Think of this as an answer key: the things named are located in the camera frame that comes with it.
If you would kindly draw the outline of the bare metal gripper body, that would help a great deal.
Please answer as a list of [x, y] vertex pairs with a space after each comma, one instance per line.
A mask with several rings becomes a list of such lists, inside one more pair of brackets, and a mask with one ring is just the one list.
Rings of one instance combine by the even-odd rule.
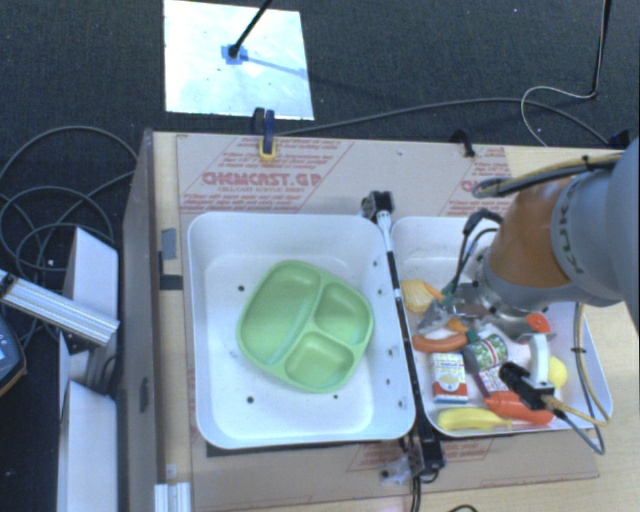
[[502, 305], [501, 299], [486, 283], [480, 281], [450, 282], [443, 290], [443, 308], [451, 319], [463, 324], [483, 322], [494, 316]]

